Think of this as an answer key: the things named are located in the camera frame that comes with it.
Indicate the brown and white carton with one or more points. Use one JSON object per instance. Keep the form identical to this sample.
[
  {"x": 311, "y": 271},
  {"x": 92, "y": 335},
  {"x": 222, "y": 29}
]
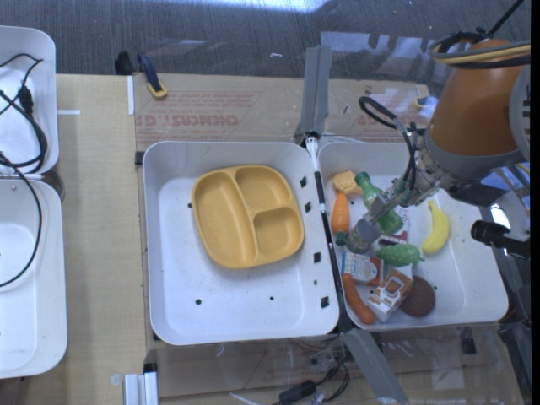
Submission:
[{"x": 390, "y": 295}]

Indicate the round brown biscuit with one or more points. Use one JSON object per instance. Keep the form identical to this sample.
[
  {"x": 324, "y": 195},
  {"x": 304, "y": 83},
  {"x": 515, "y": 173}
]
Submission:
[{"x": 419, "y": 298}]

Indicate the green grapes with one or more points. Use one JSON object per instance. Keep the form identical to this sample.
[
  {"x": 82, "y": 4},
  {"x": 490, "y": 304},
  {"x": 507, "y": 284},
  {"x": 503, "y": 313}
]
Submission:
[{"x": 398, "y": 255}]

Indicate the orange carrot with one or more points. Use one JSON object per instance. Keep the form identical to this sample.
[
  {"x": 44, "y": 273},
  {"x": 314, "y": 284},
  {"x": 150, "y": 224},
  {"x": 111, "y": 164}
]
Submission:
[{"x": 340, "y": 215}]

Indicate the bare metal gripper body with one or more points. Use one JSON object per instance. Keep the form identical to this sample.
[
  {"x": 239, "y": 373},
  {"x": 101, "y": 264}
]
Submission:
[{"x": 422, "y": 181}]

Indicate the black cylinder on white bracket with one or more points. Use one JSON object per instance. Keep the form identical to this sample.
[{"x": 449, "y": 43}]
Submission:
[{"x": 491, "y": 232}]

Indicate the yellow banana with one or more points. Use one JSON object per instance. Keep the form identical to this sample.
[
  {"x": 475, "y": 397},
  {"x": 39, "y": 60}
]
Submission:
[{"x": 439, "y": 228}]

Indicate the green bottle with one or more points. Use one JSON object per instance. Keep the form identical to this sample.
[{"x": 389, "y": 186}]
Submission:
[{"x": 366, "y": 188}]

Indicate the orange sausage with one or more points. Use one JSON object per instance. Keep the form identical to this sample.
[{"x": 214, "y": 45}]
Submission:
[{"x": 358, "y": 300}]

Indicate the yellow waffle biscuit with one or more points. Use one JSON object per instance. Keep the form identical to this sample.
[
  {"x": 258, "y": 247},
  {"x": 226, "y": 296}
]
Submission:
[{"x": 343, "y": 181}]

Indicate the brown cardboard board red print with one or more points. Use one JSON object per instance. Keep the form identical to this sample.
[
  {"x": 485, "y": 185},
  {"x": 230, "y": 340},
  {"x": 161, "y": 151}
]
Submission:
[{"x": 236, "y": 112}]

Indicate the yellow divided plate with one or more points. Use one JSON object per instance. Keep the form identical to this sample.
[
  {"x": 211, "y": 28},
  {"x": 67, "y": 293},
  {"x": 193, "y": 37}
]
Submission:
[{"x": 236, "y": 217}]

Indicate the red and white carton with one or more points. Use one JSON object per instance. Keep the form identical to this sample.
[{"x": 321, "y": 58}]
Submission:
[{"x": 394, "y": 239}]

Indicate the white plastic tray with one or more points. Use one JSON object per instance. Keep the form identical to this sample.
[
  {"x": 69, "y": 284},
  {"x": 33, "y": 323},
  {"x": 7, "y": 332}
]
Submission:
[
  {"x": 17, "y": 133},
  {"x": 25, "y": 293},
  {"x": 468, "y": 285},
  {"x": 236, "y": 302}
]

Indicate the blue and white carton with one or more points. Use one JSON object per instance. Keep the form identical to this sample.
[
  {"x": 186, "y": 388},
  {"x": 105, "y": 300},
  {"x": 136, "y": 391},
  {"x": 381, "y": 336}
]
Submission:
[{"x": 360, "y": 268}]

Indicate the small green labelled can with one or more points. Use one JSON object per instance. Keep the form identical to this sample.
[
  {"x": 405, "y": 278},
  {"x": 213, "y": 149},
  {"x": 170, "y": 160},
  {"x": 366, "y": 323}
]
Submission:
[{"x": 360, "y": 236}]

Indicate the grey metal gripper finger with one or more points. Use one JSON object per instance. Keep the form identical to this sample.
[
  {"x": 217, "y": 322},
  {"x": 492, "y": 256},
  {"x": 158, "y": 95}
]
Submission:
[{"x": 380, "y": 207}]

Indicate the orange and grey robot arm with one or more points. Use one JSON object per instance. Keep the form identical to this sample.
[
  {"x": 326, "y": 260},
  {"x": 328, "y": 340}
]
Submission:
[{"x": 472, "y": 112}]

